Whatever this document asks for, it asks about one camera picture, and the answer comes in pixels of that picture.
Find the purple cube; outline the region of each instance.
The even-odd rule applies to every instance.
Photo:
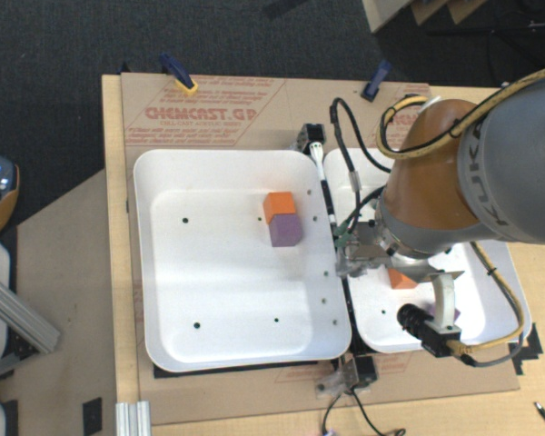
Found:
[[[296,213],[276,214],[269,224],[272,247],[293,247],[302,239],[302,227]]]

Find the black cable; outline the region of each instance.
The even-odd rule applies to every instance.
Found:
[[[345,160],[345,165],[347,166],[347,170],[350,174],[355,173],[355,166],[353,166],[353,161],[351,156],[349,155],[349,152],[347,151],[347,147],[345,146],[345,142],[343,141],[342,136],[342,129],[339,125],[339,115],[337,114],[337,105],[347,105],[343,99],[337,97],[333,100],[331,106],[329,107],[329,116],[331,118],[331,122],[333,124],[333,129],[335,132],[335,141],[337,141],[337,145],[339,146],[339,150],[341,150],[343,155],[343,160]],[[360,191],[358,189],[355,189],[355,207],[357,208],[361,203],[361,195]],[[354,215],[352,225],[348,228],[348,233],[353,233],[353,230],[355,230],[355,227],[357,226],[357,223],[359,222],[359,213]]]
[[[507,16],[515,15],[519,19],[522,19],[525,25],[514,25],[512,27],[508,27],[503,23],[503,20]],[[499,39],[501,40],[505,45],[508,45],[511,50],[514,52],[517,52],[521,57],[525,58],[527,62],[533,64],[535,66],[535,69],[541,69],[545,67],[545,60],[540,60],[535,54],[532,54],[526,49],[523,49],[523,47],[512,40],[508,35],[524,35],[527,36],[528,39],[530,39],[530,35],[539,35],[545,33],[545,23],[539,23],[536,24],[534,22],[534,17],[532,15],[529,15],[525,12],[518,11],[518,10],[510,10],[505,13],[502,13],[500,15],[495,15],[495,25],[494,27],[489,28],[489,31],[487,33],[487,65],[489,67],[489,73],[490,77],[492,78],[492,82],[495,85],[502,85],[503,81],[507,81],[503,79],[502,81],[497,76],[497,70],[495,69],[495,64],[492,59],[492,53],[491,53],[491,41]]]
[[[332,402],[329,404],[329,407],[327,407],[327,410],[325,411],[325,414],[323,415],[323,422],[321,424],[322,436],[325,436],[325,434],[327,434],[327,418],[329,417],[329,412],[333,408],[333,405],[335,405],[342,396],[343,396],[343,393],[338,394],[337,397],[333,399]]]
[[[340,104],[343,109],[345,110],[345,113],[349,116],[349,120],[352,124],[353,132],[355,133],[355,138],[357,139],[357,143],[360,145],[360,148],[362,149],[363,154],[365,157],[372,163],[373,166],[378,168],[379,170],[382,170],[385,173],[390,173],[391,168],[388,168],[387,166],[382,165],[379,163],[375,158],[372,157],[370,152],[367,150],[367,147],[365,146],[365,143],[363,142],[362,133],[360,131],[360,127],[357,125],[357,121],[355,120],[355,116],[353,115],[352,109],[349,105],[345,103],[345,101],[341,98],[335,99],[333,103]]]
[[[488,368],[488,367],[493,367],[500,363],[504,363],[506,361],[511,360],[520,352],[522,347],[523,347],[523,334],[519,336],[519,339],[517,340],[517,345],[513,348],[513,350],[510,351],[507,355],[503,355],[499,359],[490,360],[488,362],[479,362],[475,360],[471,355],[468,355],[466,353],[462,355],[461,357],[457,357],[457,359],[460,360],[462,363],[466,365],[470,365],[471,367],[474,367],[474,368]]]
[[[362,414],[363,414],[363,418],[367,421],[367,423],[372,427],[372,430],[374,430],[376,432],[376,434],[378,436],[385,436],[385,434],[383,434],[382,432],[380,432],[375,426],[373,426],[373,423],[372,421],[370,420],[370,418],[367,416],[367,413],[365,413],[365,409],[363,408],[363,404],[362,404],[362,401],[360,401],[360,398],[357,397],[357,394],[355,393],[355,387],[352,387],[350,389],[349,392],[347,392],[348,394],[352,395],[353,398],[357,401],[357,405],[359,406],[360,410],[362,411]],[[406,434],[406,429],[405,428],[401,428],[399,430],[396,430],[395,433],[393,433],[394,436],[404,436],[404,434]]]
[[[422,100],[418,100],[416,101],[415,103],[410,103],[410,104],[407,104],[406,106],[404,106],[403,108],[408,108],[409,106],[417,106],[417,105],[422,105],[424,104],[424,102]],[[381,119],[380,119],[380,138],[381,138],[381,143],[383,144],[383,146],[385,147],[385,149],[388,151],[388,152],[392,152],[392,153],[399,153],[399,154],[405,154],[407,152],[413,152],[415,150],[420,150],[421,148],[424,148],[424,147],[427,147],[431,144],[434,144],[435,142],[439,141],[442,137],[444,137],[446,134],[448,134],[449,132],[451,132],[452,128],[454,127],[455,124],[453,124],[450,129],[448,129],[447,131],[444,131],[440,134],[438,134],[437,136],[433,137],[432,139],[430,139],[429,141],[426,141],[425,143],[423,144],[418,144],[418,145],[414,145],[412,147],[407,147],[405,149],[401,149],[401,150],[394,150],[390,147],[390,145],[388,144],[388,136],[387,136],[387,129],[388,129],[388,125],[393,121],[393,118],[394,116],[392,116],[390,118],[390,121],[388,121],[388,123],[385,123],[385,116],[386,114],[390,111],[390,110],[393,110],[394,112],[394,116],[395,114],[397,114],[400,110],[396,110],[393,106],[390,106],[385,112],[383,112],[383,114],[381,115]]]
[[[337,401],[343,396],[343,394],[347,394],[349,396],[352,396],[355,401],[357,402],[357,405],[359,406],[360,410],[362,411],[363,418],[367,423],[372,427],[372,430],[375,431],[375,433],[378,436],[386,436],[384,433],[380,432],[372,423],[370,418],[367,416],[367,413],[365,412],[365,409],[363,408],[363,404],[360,401],[360,398],[357,396],[357,393],[355,392],[355,386],[351,387],[348,391],[342,392],[339,394],[333,401],[329,404],[329,407],[327,407],[327,410],[325,411],[325,414],[323,415],[323,421],[321,426],[322,435],[324,436],[327,434],[327,418],[329,417],[329,412],[333,408],[333,406],[337,403]],[[393,436],[404,436],[406,434],[405,428],[401,428],[400,430],[396,430],[395,433],[393,433]]]
[[[345,218],[345,221],[350,221],[351,218],[355,216],[355,214],[358,214],[362,211],[362,208],[367,205],[369,202],[371,202],[374,199],[377,199],[381,194],[385,186],[378,187],[377,189],[374,189],[370,193],[368,193],[365,197],[363,197],[363,200],[357,205],[351,213],[349,213],[349,216]]]

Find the orange cube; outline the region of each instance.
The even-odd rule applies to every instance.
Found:
[[[276,214],[297,213],[291,193],[268,193],[263,203],[266,223],[270,224]]]
[[[388,268],[388,274],[392,289],[413,289],[418,285],[414,280],[394,268]]]

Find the black connector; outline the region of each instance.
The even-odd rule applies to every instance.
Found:
[[[356,388],[367,388],[373,382],[378,381],[378,372],[375,369],[375,363],[373,363],[373,357],[370,355],[363,355],[353,357],[355,360],[355,368],[357,369],[358,383]]]
[[[468,355],[466,353],[461,355],[461,362],[464,363],[465,365],[469,365],[471,367],[476,366],[476,361],[472,357],[470,357],[470,355]]]
[[[421,346],[434,357],[449,357],[451,349],[446,341],[459,340],[461,332],[435,331],[427,322],[434,317],[420,307],[406,303],[398,310],[398,322],[401,327],[416,339],[421,341]]]
[[[325,144],[325,126],[320,123],[306,123],[297,136],[297,149],[305,155],[310,155],[309,145],[313,142]]]
[[[329,118],[331,124],[339,123],[339,115],[337,115],[337,104],[332,104],[329,107]]]

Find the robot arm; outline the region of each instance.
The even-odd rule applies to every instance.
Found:
[[[477,241],[491,239],[545,244],[545,70],[480,105],[462,100],[430,104],[401,150],[392,150],[385,139],[388,122],[403,107],[427,100],[408,97],[384,114],[378,146],[395,162],[374,221],[357,229],[343,258],[350,266],[386,265],[415,282],[434,282],[438,307],[445,298],[453,305],[453,292],[447,289],[453,279],[429,265],[433,255],[455,243],[471,243],[477,252]],[[477,255],[488,262],[484,254]],[[518,301],[489,271],[520,322],[510,337],[520,336]],[[404,305],[398,320],[434,355],[464,355],[460,330],[444,314],[448,310],[442,306],[433,317]]]

